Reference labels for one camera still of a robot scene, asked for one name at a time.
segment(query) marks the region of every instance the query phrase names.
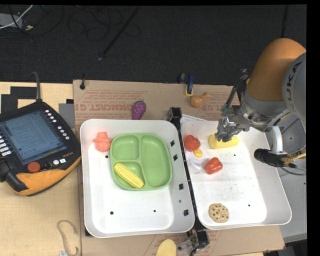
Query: red button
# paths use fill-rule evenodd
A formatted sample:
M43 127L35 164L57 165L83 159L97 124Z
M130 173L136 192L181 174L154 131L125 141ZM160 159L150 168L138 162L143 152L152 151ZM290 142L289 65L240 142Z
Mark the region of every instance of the red button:
M37 173L40 171L40 164L38 162L31 162L28 164L27 169L31 174Z

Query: green divided plate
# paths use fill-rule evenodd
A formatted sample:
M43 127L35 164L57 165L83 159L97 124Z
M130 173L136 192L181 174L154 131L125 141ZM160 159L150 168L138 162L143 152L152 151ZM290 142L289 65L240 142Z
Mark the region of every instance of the green divided plate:
M167 186L173 176L170 153L165 141L152 133L125 133L112 139L110 161L114 180L125 190L157 190ZM115 173L116 163L124 164L143 180L135 188Z

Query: cardboard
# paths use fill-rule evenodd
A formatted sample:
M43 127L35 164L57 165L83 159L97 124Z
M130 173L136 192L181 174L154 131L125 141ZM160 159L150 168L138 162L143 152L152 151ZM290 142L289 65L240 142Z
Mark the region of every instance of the cardboard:
M86 80L73 81L75 133L88 119L132 119L132 105L144 100L147 105L142 120L164 120L171 107L181 108L182 114L205 120L221 118L220 109L226 103L231 87L225 85L193 85L193 95L211 93L201 107L193 107L186 96L185 84ZM232 104L239 104L237 96ZM78 169L81 243L83 256L155 256L162 241L172 239L177 245L186 241L186 233L132 235L96 238L86 234L82 174ZM285 247L279 226L244 227L208 230L210 244L196 255L226 256L282 250ZM186 256L179 252L177 256Z

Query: yellow cheese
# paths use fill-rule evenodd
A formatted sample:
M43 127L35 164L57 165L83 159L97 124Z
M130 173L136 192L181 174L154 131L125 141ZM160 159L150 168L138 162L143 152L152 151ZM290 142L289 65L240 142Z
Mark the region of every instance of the yellow cheese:
M240 140L237 136L233 136L232 139L227 142L223 142L222 139L220 141L217 141L216 136L214 134L210 135L209 137L209 145L212 149L235 147L236 145L238 145L239 142Z
M171 239L166 239L160 243L156 256L176 256L177 246Z

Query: black bracket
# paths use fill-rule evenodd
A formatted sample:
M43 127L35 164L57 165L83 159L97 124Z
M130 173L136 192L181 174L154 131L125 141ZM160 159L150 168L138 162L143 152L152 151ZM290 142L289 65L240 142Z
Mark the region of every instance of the black bracket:
M166 116L167 121L172 123L178 131L184 169L185 169L189 190L190 190L190 195L191 195L191 200L192 200L192 206L193 206L193 211L195 216L194 229L195 229L195 235L197 239L196 247L191 252L191 255L193 255L193 253L195 253L199 249L206 247L209 244L209 240L208 240L207 232L205 231L205 227L201 224L198 216L195 194L194 194L194 190L191 183L190 173L189 173L188 164L186 160L184 142L181 135L181 123L180 123L181 118L182 118L182 111L180 107L171 107Z

